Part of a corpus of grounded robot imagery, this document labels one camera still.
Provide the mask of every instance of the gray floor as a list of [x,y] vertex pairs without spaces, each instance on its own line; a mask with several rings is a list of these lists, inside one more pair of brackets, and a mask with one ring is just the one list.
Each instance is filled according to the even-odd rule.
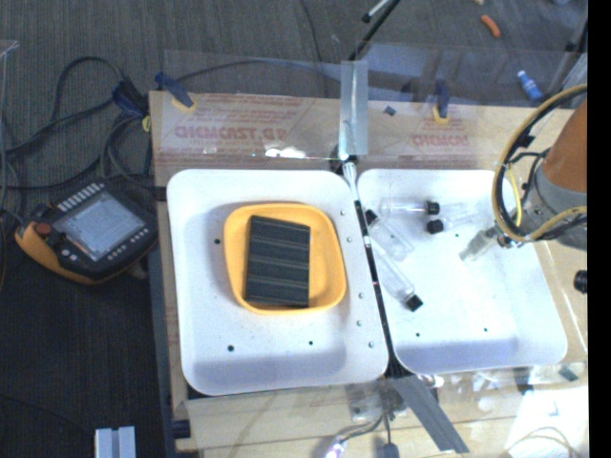
[[[364,24],[361,16],[379,1],[303,0],[311,16],[310,27],[300,0],[0,0],[0,40],[19,42],[19,48],[11,54],[8,62],[5,100],[7,145],[10,147],[31,137],[52,116],[80,111],[111,97],[116,85],[113,68],[108,63],[86,59],[74,66],[66,76],[59,94],[60,109],[58,114],[53,115],[57,80],[65,67],[78,58],[89,56],[107,60],[130,76],[143,93],[157,86],[154,79],[157,72],[177,66],[175,53],[170,53],[174,56],[170,61],[174,62],[168,63],[167,52],[171,51],[188,52],[184,55],[206,53],[318,61],[318,45],[323,62],[339,64],[349,57],[371,28],[372,24]],[[490,15],[499,25],[500,38],[492,38],[480,23],[482,13]],[[481,7],[466,0],[402,0],[374,35],[372,43],[408,50],[478,50],[484,52],[490,62],[481,61],[476,55],[472,55],[471,59],[484,68],[493,68],[493,61],[499,56],[509,56],[519,61],[521,56],[528,55],[531,56],[527,61],[531,72],[543,82],[550,83],[556,60],[563,56],[567,45],[579,37],[586,16],[587,0],[572,0],[563,6],[551,0],[485,0]],[[385,58],[383,52],[376,56],[376,66],[381,67],[380,71],[396,65]],[[548,70],[550,62],[554,66]],[[179,64],[187,69],[193,66],[192,63]],[[477,67],[474,63],[471,66],[476,75]],[[226,86],[240,86],[235,81],[239,77],[227,73],[227,79],[233,81],[231,85],[227,81]],[[222,88],[223,74],[217,78],[217,86]],[[459,87],[460,83],[456,80],[453,84]],[[467,88],[464,91],[454,89],[453,92],[464,92],[466,98],[472,98],[472,91]],[[10,156],[19,184],[33,187],[55,183],[81,171],[99,154],[118,113],[117,107],[110,106],[82,120],[45,130],[31,147],[20,149]],[[119,141],[117,148],[120,146],[120,154],[132,171],[144,164],[147,143],[148,136],[138,127],[130,129]],[[49,189],[11,189],[5,207],[25,215],[37,202],[57,193]],[[47,410],[54,410],[64,417],[72,416],[73,420],[85,420],[95,426],[105,422],[125,424],[132,420],[146,429],[142,432],[155,434],[158,418],[151,418],[148,424],[142,424],[146,418],[137,414],[138,406],[148,412],[156,409],[157,401],[151,402],[151,399],[155,399],[155,376],[150,375],[154,362],[149,358],[138,366],[129,360],[140,347],[145,347],[144,355],[152,358],[151,309],[147,302],[146,283],[117,281],[108,288],[115,291],[113,297],[102,298],[104,302],[101,302],[100,299],[91,298],[86,290],[47,278],[44,270],[20,257],[14,246],[10,248],[12,258],[9,259],[6,284],[0,288],[0,294],[3,294],[6,303],[12,301],[12,305],[11,310],[5,309],[3,312],[5,325],[0,326],[0,334],[8,328],[12,332],[7,341],[15,344],[19,341],[19,335],[30,335],[26,342],[36,348],[41,341],[52,341],[49,335],[56,334],[56,323],[50,321],[50,314],[64,314],[64,325],[61,327],[67,332],[61,333],[57,344],[60,344],[59,347],[65,345],[66,351],[70,352],[66,364],[78,364],[84,358],[88,365],[86,368],[80,367],[75,377],[48,358],[41,361],[32,357],[25,369],[18,365],[16,373],[0,375],[0,384],[3,379],[4,383],[9,383],[8,386],[2,385],[2,394],[30,403],[36,401]],[[31,297],[27,300],[37,312],[25,310],[15,302],[24,291],[28,291]],[[121,301],[129,293],[137,295],[126,306]],[[38,297],[51,294],[52,297],[50,302],[41,303],[36,294]],[[103,295],[103,290],[96,294]],[[40,322],[42,332],[39,338],[32,335],[28,318],[25,317],[28,314]],[[65,314],[75,315],[71,318]],[[139,324],[139,332],[135,334],[140,339],[126,349],[116,342],[115,335],[127,337],[130,334],[129,324],[134,321]],[[101,334],[99,338],[99,335],[92,335],[95,329]],[[99,351],[100,347],[103,348],[103,358],[96,363],[89,351]],[[115,356],[109,352],[109,348],[118,347],[124,352],[119,351]],[[0,348],[9,351],[8,344]],[[146,368],[149,374],[144,377],[138,374],[142,368]],[[99,377],[100,371],[106,375],[104,379]],[[28,383],[28,378],[20,380],[24,374],[31,380],[27,388],[17,384],[23,384],[24,380]],[[56,392],[50,392],[45,387],[46,378],[52,378]],[[137,378],[151,381],[146,387],[148,390],[129,383]],[[74,384],[75,393],[86,391],[87,384],[94,383],[101,396],[94,398],[77,394],[70,406],[62,407],[64,401],[57,396],[67,394],[65,385],[74,382],[80,383],[80,386]],[[102,412],[99,399],[102,399]],[[40,456],[36,451],[30,454],[26,451],[25,443],[28,439],[33,440],[27,434],[22,436],[21,444],[7,448],[9,438],[4,429],[10,422],[6,416],[19,416],[21,407],[17,400],[0,401],[0,456],[5,456],[4,452],[9,453],[3,448],[18,451],[21,456]],[[131,403],[131,410],[126,410],[119,402],[121,400],[126,403],[125,406]],[[25,414],[17,417],[16,422],[31,425],[35,419],[23,412]],[[39,434],[41,442],[36,450],[47,447],[51,451],[46,456],[82,456],[79,452],[89,445],[87,439],[74,431],[74,440],[68,444],[58,435]],[[151,453],[143,456],[154,456],[154,446],[151,445],[154,441],[147,442],[146,436],[139,439],[143,440],[141,446]],[[74,454],[70,454],[67,451],[70,443],[77,443],[81,448],[74,445]]]

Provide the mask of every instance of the white tray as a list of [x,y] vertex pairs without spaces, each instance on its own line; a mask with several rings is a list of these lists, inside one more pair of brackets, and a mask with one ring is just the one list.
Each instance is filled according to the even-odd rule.
[[[388,351],[358,219],[345,181],[324,171],[185,170],[167,187],[182,370],[206,395],[362,383],[381,376]],[[335,225],[348,291],[335,307],[260,315],[234,299],[222,229],[237,207],[298,201]]]
[[[366,208],[381,198],[422,198],[476,206],[485,220],[431,235],[425,220],[392,216],[414,251],[400,263],[424,305],[410,312],[384,290],[390,335],[399,362],[414,373],[436,374],[554,364],[567,341],[533,245],[495,246],[478,260],[458,257],[481,229],[493,225],[489,171],[365,171],[358,179]],[[515,205],[512,198],[507,205]]]

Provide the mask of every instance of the blue marker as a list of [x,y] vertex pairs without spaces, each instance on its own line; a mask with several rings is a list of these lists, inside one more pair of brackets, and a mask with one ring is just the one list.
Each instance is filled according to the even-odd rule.
[[522,90],[532,101],[539,101],[543,98],[543,94],[537,88],[537,83],[535,83],[524,70],[517,72],[517,77],[522,84]]

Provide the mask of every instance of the yellow tray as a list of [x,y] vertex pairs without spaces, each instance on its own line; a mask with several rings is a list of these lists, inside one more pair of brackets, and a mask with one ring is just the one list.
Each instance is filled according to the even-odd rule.
[[[310,228],[309,307],[293,308],[251,303],[244,299],[250,218],[296,222]],[[225,221],[224,253],[229,283],[236,301],[257,314],[306,314],[328,309],[346,294],[346,270],[333,223],[311,205],[302,203],[264,203],[234,210]]]

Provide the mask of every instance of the black ridged block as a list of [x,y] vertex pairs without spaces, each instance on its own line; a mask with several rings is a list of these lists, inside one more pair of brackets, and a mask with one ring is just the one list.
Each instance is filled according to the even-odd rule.
[[307,225],[253,216],[244,299],[308,307],[309,238]]

